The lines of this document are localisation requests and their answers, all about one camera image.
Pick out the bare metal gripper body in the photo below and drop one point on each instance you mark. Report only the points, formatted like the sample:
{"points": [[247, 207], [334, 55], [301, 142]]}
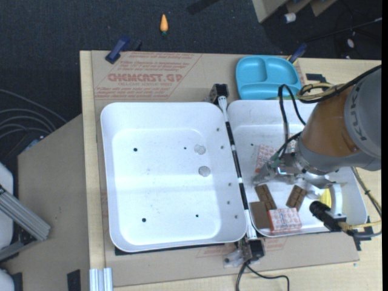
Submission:
{"points": [[298, 170]]}

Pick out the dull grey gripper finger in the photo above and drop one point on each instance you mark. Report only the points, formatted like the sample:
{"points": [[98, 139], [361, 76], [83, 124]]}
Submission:
{"points": [[263, 174], [286, 177]]}

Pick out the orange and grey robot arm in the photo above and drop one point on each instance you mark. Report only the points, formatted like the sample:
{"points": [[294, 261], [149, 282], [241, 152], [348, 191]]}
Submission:
{"points": [[339, 126]]}

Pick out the orange and white packet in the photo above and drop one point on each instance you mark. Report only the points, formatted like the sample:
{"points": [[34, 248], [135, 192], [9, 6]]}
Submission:
{"points": [[263, 155]]}

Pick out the brown chocolate bar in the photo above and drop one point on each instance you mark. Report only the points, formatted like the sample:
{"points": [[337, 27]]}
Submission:
{"points": [[265, 196], [295, 197]]}

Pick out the thin black and white rod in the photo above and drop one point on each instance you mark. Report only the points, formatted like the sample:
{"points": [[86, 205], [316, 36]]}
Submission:
{"points": [[235, 156]]}

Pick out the yellow banana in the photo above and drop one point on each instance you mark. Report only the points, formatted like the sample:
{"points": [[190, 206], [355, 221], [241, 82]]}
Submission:
{"points": [[325, 197]]}

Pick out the brown cardboard piece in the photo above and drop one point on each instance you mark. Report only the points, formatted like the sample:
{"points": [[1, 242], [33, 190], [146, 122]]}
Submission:
{"points": [[259, 215]]}

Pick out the orange and white carton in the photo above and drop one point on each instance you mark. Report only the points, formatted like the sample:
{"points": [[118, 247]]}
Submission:
{"points": [[284, 220]]}

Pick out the white plastic tray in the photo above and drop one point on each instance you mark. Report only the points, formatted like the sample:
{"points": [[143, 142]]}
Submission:
{"points": [[260, 123], [166, 186]]}

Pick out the small clear round piece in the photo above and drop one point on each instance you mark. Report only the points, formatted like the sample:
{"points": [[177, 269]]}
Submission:
{"points": [[204, 171], [200, 149]]}

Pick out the blue divided plate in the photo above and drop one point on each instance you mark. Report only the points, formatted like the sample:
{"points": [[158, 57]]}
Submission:
{"points": [[257, 71]]}

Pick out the brown cardboard board red print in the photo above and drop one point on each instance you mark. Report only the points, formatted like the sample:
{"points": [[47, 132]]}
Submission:
{"points": [[145, 77]]}

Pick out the orange carrot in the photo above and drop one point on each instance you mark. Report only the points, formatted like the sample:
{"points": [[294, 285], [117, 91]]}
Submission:
{"points": [[164, 24]]}

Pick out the black cylinder on white bracket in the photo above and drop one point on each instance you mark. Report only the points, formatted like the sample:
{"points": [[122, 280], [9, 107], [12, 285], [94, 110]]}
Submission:
{"points": [[325, 214]]}

